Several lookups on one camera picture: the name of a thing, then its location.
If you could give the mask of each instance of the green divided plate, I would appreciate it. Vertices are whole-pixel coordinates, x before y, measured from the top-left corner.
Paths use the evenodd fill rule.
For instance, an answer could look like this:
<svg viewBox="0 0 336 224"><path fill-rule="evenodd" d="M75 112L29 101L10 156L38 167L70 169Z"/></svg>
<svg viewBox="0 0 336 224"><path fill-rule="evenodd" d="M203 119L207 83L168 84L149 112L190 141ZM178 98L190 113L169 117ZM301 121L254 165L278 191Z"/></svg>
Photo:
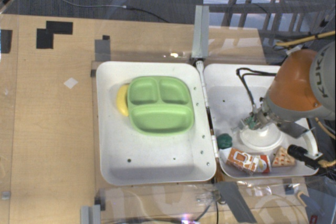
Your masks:
<svg viewBox="0 0 336 224"><path fill-rule="evenodd" d="M133 79L127 93L129 117L143 134L178 134L194 124L194 109L187 85L173 77Z"/></svg>

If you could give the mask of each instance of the metal bracket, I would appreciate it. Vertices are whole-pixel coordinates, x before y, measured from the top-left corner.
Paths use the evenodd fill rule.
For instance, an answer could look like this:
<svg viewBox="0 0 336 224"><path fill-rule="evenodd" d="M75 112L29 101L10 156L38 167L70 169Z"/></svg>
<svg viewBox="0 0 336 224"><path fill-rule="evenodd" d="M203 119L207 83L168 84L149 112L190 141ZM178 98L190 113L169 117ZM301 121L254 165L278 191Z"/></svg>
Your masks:
<svg viewBox="0 0 336 224"><path fill-rule="evenodd" d="M294 194L294 187L293 187L293 181L291 178L285 178L282 180L283 182L283 188L285 189L286 195L292 195Z"/></svg>
<svg viewBox="0 0 336 224"><path fill-rule="evenodd" d="M11 192L10 191L3 191L1 193L1 200L9 200L11 198Z"/></svg>
<svg viewBox="0 0 336 224"><path fill-rule="evenodd" d="M315 141L315 137L313 136L312 134L312 130L314 128L310 129L308 132L305 132L303 134L303 138L307 144L307 150L308 150L308 153L305 154L307 157L313 159L313 160L316 160L318 159L319 157L321 157L323 154L321 152L319 152L318 150L318 147L317 147L317 144L316 144L316 141Z"/></svg>
<svg viewBox="0 0 336 224"><path fill-rule="evenodd" d="M100 210L105 211L106 209L106 197L105 197L105 189L100 188L97 192L97 195L94 197L95 205L100 205Z"/></svg>
<svg viewBox="0 0 336 224"><path fill-rule="evenodd" d="M103 36L103 39L96 39L95 43L95 61L111 61L111 40L109 36Z"/></svg>
<svg viewBox="0 0 336 224"><path fill-rule="evenodd" d="M277 124L277 127L280 131L294 138L299 138L308 131L305 127L295 122L281 122L281 124Z"/></svg>
<svg viewBox="0 0 336 224"><path fill-rule="evenodd" d="M191 58L204 59L209 47L209 6L196 6Z"/></svg>
<svg viewBox="0 0 336 224"><path fill-rule="evenodd" d="M82 206L80 209L80 224L101 224L100 205Z"/></svg>
<svg viewBox="0 0 336 224"><path fill-rule="evenodd" d="M219 182L215 186L220 192L220 201L227 203L238 223L257 223L235 182Z"/></svg>

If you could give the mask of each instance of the banana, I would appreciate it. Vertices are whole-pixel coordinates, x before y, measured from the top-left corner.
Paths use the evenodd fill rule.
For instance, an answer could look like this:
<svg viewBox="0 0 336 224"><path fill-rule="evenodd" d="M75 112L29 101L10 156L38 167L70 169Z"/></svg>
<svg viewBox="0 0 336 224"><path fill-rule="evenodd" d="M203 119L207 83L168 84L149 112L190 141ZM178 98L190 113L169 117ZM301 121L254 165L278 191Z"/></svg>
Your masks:
<svg viewBox="0 0 336 224"><path fill-rule="evenodd" d="M127 90L129 84L125 84L120 87L117 93L117 109L124 116L128 116L128 106L127 106Z"/></svg>

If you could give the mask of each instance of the black square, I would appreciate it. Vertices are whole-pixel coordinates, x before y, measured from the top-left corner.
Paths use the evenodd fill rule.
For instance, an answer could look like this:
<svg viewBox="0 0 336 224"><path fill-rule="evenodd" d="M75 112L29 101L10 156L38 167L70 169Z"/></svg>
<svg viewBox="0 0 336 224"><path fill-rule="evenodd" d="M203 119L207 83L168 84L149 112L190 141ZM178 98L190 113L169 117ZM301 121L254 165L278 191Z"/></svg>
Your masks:
<svg viewBox="0 0 336 224"><path fill-rule="evenodd" d="M8 54L12 47L12 30L0 29L0 53Z"/></svg>
<svg viewBox="0 0 336 224"><path fill-rule="evenodd" d="M48 33L46 29L37 29L36 31L36 48L53 49L54 35Z"/></svg>
<svg viewBox="0 0 336 224"><path fill-rule="evenodd" d="M71 22L54 22L47 21L47 33L72 35L73 23Z"/></svg>

